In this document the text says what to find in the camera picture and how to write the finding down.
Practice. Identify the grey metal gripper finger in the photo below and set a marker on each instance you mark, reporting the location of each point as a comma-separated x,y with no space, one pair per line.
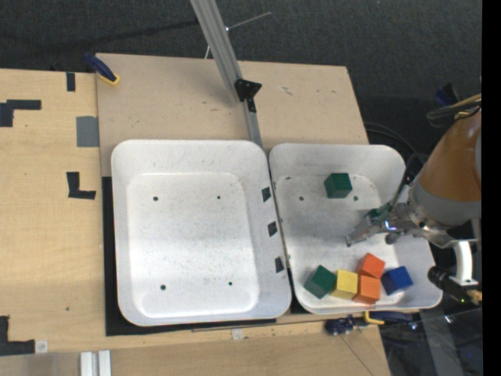
362,233
392,237

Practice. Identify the green cube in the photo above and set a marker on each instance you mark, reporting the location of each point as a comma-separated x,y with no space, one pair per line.
337,185
319,282

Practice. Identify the yellow cube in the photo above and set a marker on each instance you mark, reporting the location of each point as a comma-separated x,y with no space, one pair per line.
345,284

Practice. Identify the pale wood board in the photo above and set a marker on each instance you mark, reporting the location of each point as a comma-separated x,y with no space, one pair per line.
176,100

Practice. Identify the black cylinder on white bracket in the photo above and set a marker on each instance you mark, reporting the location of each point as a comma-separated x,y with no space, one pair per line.
463,261

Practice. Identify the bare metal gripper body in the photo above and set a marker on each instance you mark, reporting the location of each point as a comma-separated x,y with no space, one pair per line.
415,221

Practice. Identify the orange cube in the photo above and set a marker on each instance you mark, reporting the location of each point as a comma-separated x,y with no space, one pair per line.
368,289
371,265

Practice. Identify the blue cube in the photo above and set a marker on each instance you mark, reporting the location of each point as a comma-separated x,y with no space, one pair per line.
397,280

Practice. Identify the white plastic tray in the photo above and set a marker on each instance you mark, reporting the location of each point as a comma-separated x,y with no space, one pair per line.
325,233
192,241

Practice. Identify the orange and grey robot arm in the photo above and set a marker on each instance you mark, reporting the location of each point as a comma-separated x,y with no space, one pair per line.
450,171

